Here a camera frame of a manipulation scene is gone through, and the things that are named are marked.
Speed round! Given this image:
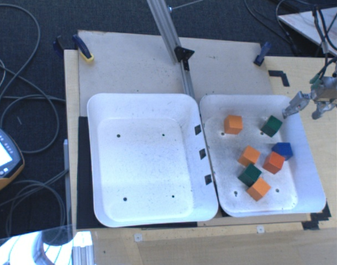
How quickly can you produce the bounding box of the pale flat board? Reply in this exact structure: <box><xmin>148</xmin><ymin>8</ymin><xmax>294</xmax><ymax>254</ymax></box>
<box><xmin>77</xmin><ymin>29</ymin><xmax>310</xmax><ymax>227</ymax></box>

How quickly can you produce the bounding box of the blue cube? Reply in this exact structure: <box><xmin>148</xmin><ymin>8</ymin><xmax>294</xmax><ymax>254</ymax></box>
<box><xmin>271</xmin><ymin>142</ymin><xmax>294</xmax><ymax>161</ymax></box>

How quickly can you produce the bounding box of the white plastic tray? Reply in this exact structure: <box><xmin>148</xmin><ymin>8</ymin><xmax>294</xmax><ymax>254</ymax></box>
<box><xmin>87</xmin><ymin>93</ymin><xmax>220</xmax><ymax>228</ymax></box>
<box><xmin>198</xmin><ymin>94</ymin><xmax>327</xmax><ymax>218</ymax></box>

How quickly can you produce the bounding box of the red orange cube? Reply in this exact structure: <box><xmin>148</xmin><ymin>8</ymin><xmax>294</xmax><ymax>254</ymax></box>
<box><xmin>262</xmin><ymin>151</ymin><xmax>286</xmax><ymax>175</ymax></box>

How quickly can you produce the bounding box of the dark green cube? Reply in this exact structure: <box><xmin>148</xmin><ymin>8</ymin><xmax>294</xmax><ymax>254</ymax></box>
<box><xmin>237</xmin><ymin>163</ymin><xmax>263</xmax><ymax>188</ymax></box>
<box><xmin>260</xmin><ymin>115</ymin><xmax>283</xmax><ymax>138</ymax></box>

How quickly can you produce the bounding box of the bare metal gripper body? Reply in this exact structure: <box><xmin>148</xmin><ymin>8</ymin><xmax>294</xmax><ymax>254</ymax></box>
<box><xmin>310</xmin><ymin>76</ymin><xmax>337</xmax><ymax>102</ymax></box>

